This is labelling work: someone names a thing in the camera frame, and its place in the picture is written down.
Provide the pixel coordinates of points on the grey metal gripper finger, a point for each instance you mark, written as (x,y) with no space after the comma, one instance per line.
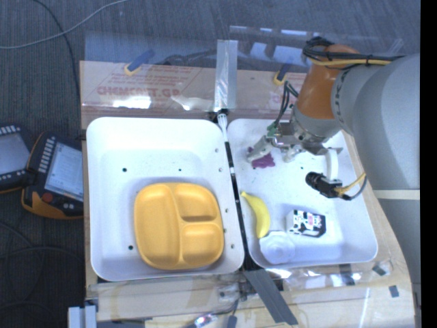
(259,149)
(292,152)

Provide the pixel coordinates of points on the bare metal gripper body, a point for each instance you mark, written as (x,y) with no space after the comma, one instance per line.
(297,138)

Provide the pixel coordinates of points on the brown cardboard board red print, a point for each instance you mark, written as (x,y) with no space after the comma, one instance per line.
(143,91)

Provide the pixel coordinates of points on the black cylinder on white bracket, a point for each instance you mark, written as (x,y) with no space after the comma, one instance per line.
(322,182)

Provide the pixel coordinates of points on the yellow banana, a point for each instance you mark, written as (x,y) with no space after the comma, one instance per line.
(260,214)

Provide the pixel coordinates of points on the purple grapes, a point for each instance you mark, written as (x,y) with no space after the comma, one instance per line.
(263,162)

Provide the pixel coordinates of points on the yellow divided plate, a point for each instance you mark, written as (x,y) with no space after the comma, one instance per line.
(177,227)

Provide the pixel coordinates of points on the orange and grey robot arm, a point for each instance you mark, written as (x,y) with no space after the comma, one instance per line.
(382,115)

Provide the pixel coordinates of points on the white plastic tray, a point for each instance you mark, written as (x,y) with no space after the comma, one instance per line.
(307,251)
(143,149)

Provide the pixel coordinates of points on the black and white carton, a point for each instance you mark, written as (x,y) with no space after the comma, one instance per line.
(305,222)

